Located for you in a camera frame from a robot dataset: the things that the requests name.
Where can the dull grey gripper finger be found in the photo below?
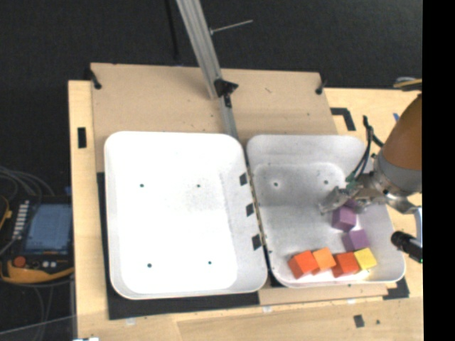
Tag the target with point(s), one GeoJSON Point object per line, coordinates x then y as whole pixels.
{"type": "Point", "coordinates": [326, 204]}
{"type": "Point", "coordinates": [339, 192]}

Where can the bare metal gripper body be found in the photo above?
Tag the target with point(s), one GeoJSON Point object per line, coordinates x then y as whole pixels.
{"type": "Point", "coordinates": [369, 190]}

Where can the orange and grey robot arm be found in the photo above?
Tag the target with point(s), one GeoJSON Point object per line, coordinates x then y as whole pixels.
{"type": "Point", "coordinates": [403, 144]}

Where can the purple cube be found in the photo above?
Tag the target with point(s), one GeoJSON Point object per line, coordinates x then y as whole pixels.
{"type": "Point", "coordinates": [344, 219]}
{"type": "Point", "coordinates": [357, 240]}

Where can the white plastic tray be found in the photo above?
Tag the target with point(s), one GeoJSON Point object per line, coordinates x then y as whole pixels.
{"type": "Point", "coordinates": [295, 208]}
{"type": "Point", "coordinates": [177, 219]}

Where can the light orange cube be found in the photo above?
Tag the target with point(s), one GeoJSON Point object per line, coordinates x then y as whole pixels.
{"type": "Point", "coordinates": [324, 258]}

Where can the red-orange cube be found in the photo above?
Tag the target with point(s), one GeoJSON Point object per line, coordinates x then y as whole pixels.
{"type": "Point", "coordinates": [346, 263]}
{"type": "Point", "coordinates": [302, 263]}

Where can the yellow cube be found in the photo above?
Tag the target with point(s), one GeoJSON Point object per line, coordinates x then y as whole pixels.
{"type": "Point", "coordinates": [365, 258]}

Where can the brown cardboard board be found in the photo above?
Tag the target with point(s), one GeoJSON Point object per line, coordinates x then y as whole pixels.
{"type": "Point", "coordinates": [170, 101]}

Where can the black cylinder on white bracket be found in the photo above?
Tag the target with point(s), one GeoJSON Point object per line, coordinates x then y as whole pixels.
{"type": "Point", "coordinates": [405, 243]}

